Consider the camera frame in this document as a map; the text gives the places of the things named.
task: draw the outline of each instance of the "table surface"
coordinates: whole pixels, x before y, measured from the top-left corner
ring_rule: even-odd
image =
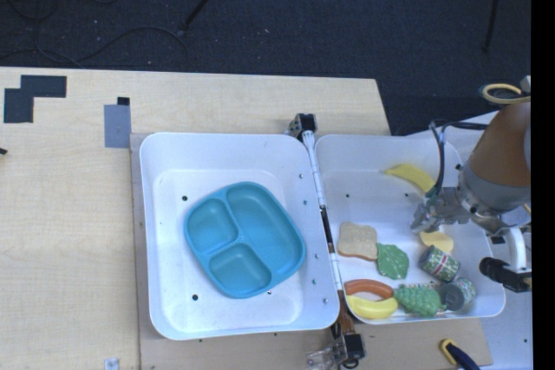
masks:
[[[63,76],[67,93],[35,97],[32,122],[0,123],[8,150],[0,156],[2,369],[92,370],[109,358],[129,370],[183,368],[187,360],[198,368],[304,368],[304,354],[328,343],[325,329],[146,344],[131,151],[106,147],[104,107],[128,98],[133,133],[283,133],[297,113],[312,113],[321,135],[388,135],[375,81],[0,68],[0,88],[20,88],[22,75]],[[492,364],[479,319],[356,330],[367,353],[361,369],[452,368],[439,349],[447,337],[479,365]]]

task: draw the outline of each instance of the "banana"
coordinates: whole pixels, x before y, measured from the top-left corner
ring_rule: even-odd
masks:
[[[390,176],[406,179],[420,188],[424,193],[428,192],[435,185],[435,181],[424,170],[412,164],[399,164],[388,168],[385,173]]]
[[[399,302],[394,297],[381,301],[370,301],[354,295],[346,295],[345,297],[353,313],[367,319],[387,318],[399,307]]]

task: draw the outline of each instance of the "black carpet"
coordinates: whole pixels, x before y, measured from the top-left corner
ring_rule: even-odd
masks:
[[[373,78],[395,135],[531,74],[532,0],[499,0],[488,51],[493,0],[200,2],[0,0],[0,65]]]

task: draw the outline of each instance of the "blue divided plate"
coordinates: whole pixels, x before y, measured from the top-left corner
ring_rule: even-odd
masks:
[[[234,298],[275,287],[306,255],[285,208],[254,182],[228,185],[200,200],[186,214],[184,232],[206,274]]]

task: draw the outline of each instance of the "orange hot dog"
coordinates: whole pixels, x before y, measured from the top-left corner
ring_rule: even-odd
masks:
[[[343,286],[347,295],[367,291],[383,298],[393,297],[393,289],[391,287],[373,279],[353,279],[352,281],[345,282]]]

